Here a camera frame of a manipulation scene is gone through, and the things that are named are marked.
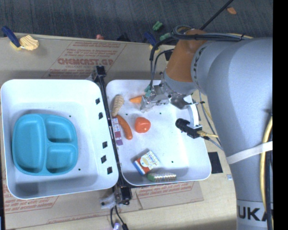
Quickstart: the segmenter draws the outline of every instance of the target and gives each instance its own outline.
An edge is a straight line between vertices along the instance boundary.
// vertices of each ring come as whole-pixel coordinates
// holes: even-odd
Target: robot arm
[[[190,30],[188,34],[205,32]],[[161,84],[146,92],[141,110],[169,102],[179,109],[188,108],[192,103],[186,96],[198,89],[207,96],[226,157],[252,150],[262,144],[272,110],[272,41],[180,40]],[[236,190],[237,230],[267,229],[260,156],[253,154],[229,165]]]

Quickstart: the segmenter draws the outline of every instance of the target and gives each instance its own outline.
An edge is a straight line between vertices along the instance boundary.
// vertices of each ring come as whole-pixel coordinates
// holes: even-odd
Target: white strap
[[[273,142],[269,141],[266,143],[262,143],[256,147],[249,148],[241,152],[237,152],[229,157],[226,157],[226,159],[227,159],[228,164],[233,164],[243,159],[247,159],[249,157],[260,154],[262,152],[271,151],[271,150],[273,150]]]

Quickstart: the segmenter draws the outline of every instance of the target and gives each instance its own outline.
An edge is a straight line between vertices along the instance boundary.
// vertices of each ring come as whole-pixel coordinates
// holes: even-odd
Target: white plastic tray
[[[7,186],[15,197],[56,196],[106,189],[116,184],[119,173],[96,84],[88,80],[10,80],[3,84],[0,94]],[[19,117],[30,113],[61,115],[74,124],[79,154],[70,172],[36,176],[16,169],[11,148],[13,127]]]
[[[203,180],[211,174],[211,164],[202,138],[192,139],[182,133],[176,126],[178,118],[190,119],[187,109],[180,110],[171,104],[154,106],[150,111],[142,113],[140,104],[131,103],[130,98],[143,95],[148,80],[113,80],[107,87],[110,109],[115,95],[121,94],[125,103],[119,111],[132,129],[133,139],[127,140],[122,131],[122,146],[117,146],[122,175],[125,180],[135,186],[164,184],[151,182],[141,176],[132,162],[145,150],[151,150],[160,160],[160,167],[153,169],[175,173],[176,182]],[[135,119],[145,117],[151,122],[147,133],[134,130]]]

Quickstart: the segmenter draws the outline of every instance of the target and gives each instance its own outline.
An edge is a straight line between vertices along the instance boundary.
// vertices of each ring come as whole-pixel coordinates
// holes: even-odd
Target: blue plate
[[[12,156],[18,170],[30,175],[60,175],[78,160],[74,125],[65,117],[26,114],[15,123]]]

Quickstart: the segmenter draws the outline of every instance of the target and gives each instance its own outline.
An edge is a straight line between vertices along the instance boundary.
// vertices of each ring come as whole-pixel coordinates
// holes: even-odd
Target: cardboard
[[[31,36],[39,40],[39,47],[33,51],[16,51],[10,46],[8,38],[0,38],[0,87],[11,79],[86,79],[95,65],[105,66],[106,83],[113,79],[150,78],[148,44]],[[157,72],[163,71],[165,66],[165,58],[161,57]],[[0,143],[7,230],[109,215],[109,209],[101,209],[99,199],[110,195],[111,189],[32,200],[14,198],[6,185],[1,118]],[[132,194],[130,205],[123,206],[120,209],[122,212],[204,199],[199,182],[133,188]]]

